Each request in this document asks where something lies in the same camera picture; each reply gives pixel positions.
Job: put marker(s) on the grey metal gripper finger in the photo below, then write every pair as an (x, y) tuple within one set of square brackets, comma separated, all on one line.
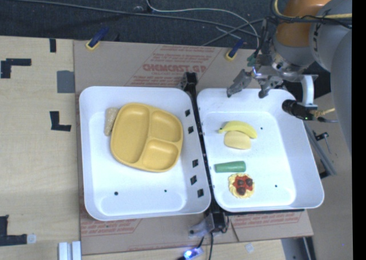
[(266, 88), (238, 83)]

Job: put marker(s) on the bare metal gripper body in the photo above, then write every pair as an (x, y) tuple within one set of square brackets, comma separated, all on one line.
[(271, 68)]

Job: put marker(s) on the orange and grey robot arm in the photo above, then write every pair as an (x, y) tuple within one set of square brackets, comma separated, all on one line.
[(328, 33)]

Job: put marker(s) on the yellow banana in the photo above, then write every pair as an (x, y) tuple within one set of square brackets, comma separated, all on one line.
[(243, 127)]

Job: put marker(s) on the white plastic tray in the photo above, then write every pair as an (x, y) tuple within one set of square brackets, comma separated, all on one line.
[(137, 196), (274, 167)]

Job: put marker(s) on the brown cardboard board red print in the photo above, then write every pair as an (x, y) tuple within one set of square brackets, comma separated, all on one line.
[(160, 64)]

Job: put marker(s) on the green cucumber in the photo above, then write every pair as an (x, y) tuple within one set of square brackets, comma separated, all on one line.
[(230, 167)]

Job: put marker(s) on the spaghetti with meatballs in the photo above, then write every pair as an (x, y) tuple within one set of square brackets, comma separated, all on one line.
[(241, 186)]

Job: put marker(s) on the yellow divided plate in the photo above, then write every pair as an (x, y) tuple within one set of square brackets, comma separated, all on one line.
[(145, 137)]

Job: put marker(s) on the black cylinder on white bracket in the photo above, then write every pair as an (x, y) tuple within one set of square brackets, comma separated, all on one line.
[(300, 104)]

